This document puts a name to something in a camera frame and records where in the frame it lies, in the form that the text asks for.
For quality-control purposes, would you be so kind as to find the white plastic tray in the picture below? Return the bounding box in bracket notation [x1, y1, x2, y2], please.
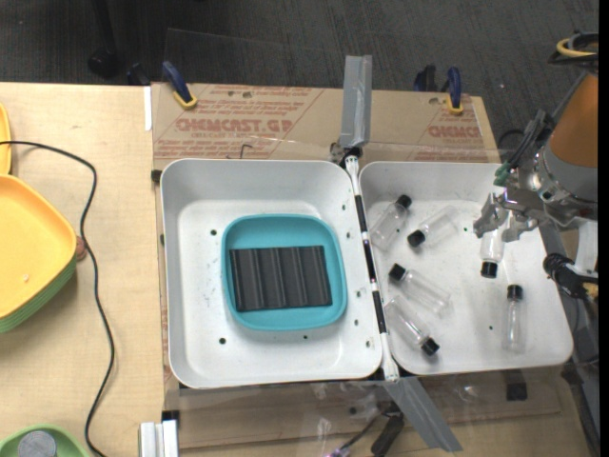
[357, 160, 575, 377]
[159, 157, 384, 390]

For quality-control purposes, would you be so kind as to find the grey metal can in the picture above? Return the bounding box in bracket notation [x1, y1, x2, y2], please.
[17, 429, 59, 457]

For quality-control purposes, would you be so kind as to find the brown cardboard board red print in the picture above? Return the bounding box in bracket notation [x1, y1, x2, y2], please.
[150, 81, 575, 450]

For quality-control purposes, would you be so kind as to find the teal plate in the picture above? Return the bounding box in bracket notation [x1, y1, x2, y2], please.
[221, 213, 349, 332]

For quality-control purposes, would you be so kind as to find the yellow plate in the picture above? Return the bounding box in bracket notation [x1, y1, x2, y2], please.
[0, 173, 79, 321]

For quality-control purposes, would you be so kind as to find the black cylinder on white bracket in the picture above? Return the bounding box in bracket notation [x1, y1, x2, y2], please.
[542, 219, 599, 300]

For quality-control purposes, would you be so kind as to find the black office chair base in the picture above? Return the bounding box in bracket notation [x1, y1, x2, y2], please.
[0, 0, 211, 79]

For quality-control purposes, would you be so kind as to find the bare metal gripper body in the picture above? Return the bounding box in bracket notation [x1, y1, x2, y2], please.
[494, 157, 599, 229]

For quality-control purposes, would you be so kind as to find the black ribbed rectangular insert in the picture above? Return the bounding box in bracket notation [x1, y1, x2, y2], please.
[228, 245, 334, 313]

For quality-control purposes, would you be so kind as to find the thin black and white rod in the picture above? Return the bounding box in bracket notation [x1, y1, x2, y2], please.
[343, 155, 401, 383]

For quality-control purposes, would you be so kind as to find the clear plastic bottle black cap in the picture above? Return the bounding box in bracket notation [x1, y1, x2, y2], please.
[406, 205, 462, 249]
[383, 294, 442, 357]
[479, 228, 506, 279]
[501, 284, 527, 354]
[368, 193, 414, 251]
[387, 263, 453, 318]

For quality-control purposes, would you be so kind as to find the green plate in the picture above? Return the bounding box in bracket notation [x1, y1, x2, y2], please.
[0, 423, 92, 457]
[0, 254, 79, 336]

